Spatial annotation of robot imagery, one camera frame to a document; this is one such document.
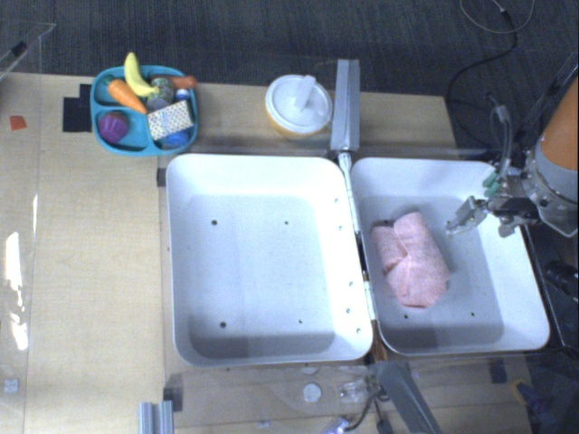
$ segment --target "white plastic tray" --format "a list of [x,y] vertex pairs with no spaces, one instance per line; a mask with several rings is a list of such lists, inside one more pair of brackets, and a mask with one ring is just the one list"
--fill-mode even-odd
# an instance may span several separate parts
[[[549,323],[519,231],[498,236],[498,219],[448,237],[445,222],[470,195],[482,197],[490,165],[464,161],[367,158],[352,183],[362,224],[380,332],[408,355],[527,351],[543,347]],[[402,306],[384,280],[370,231],[382,220],[420,211],[450,270],[449,289],[433,306]]]
[[372,327],[340,170],[183,155],[166,176],[175,344],[202,366],[354,360]]

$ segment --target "pink towel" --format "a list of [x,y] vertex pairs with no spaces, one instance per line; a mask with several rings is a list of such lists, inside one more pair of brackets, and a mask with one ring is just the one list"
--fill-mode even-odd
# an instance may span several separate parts
[[406,214],[394,227],[375,226],[372,241],[403,306],[429,307],[444,294],[451,273],[419,212]]

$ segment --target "white lid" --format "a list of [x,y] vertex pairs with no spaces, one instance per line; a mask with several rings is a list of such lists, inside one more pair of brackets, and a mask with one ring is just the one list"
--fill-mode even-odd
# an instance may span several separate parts
[[312,76],[277,78],[268,88],[265,105],[280,126],[297,134],[318,132],[332,118],[332,100]]

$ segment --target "lid handle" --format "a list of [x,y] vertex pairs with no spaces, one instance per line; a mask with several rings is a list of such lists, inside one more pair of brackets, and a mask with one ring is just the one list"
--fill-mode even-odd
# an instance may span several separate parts
[[293,103],[297,110],[301,111],[306,107],[311,91],[314,89],[314,85],[316,85],[316,78],[312,76],[304,77],[304,79],[299,83],[298,94]]

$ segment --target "wooden surface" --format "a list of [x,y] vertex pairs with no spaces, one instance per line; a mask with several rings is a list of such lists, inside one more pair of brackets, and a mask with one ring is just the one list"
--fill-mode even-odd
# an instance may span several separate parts
[[[13,79],[14,99],[25,99],[35,76],[15,74]],[[339,389],[333,383],[353,381],[355,367],[202,372],[174,360],[164,319],[166,251],[159,230],[163,220],[159,208],[164,205],[159,205],[163,192],[157,189],[158,162],[153,157],[112,155],[92,134],[62,133],[62,98],[78,97],[79,84],[90,81],[42,77],[24,432],[137,432],[138,404],[159,402],[166,378],[173,374],[181,375],[187,390],[197,396],[192,415],[179,415],[180,434],[317,434],[337,413],[359,413],[359,404],[339,403]],[[266,125],[261,108],[264,91],[200,85],[201,128],[194,151],[224,146],[243,150],[248,141],[254,146],[256,137],[261,149],[293,149],[294,144],[280,141]],[[3,108],[18,109],[25,117],[32,114],[14,101]],[[374,135],[372,139],[363,133],[363,142],[453,145],[441,99],[364,94],[361,111],[363,130]],[[0,115],[0,127],[6,127],[5,115]],[[0,152],[4,145],[0,143]],[[167,374],[166,363],[171,367]],[[496,432],[530,432],[525,409],[508,384],[491,383],[486,363],[432,365],[416,361],[412,368],[447,432],[488,433],[495,425]],[[508,361],[509,378],[528,377],[526,371],[520,359]],[[320,404],[303,400],[303,382],[310,381],[323,389]],[[264,410],[266,402],[269,411]],[[384,413],[396,432],[405,432],[391,402],[384,405]],[[191,420],[195,414],[202,416]],[[374,433],[375,420],[371,412],[356,432]],[[4,422],[0,418],[3,433],[9,428]]]

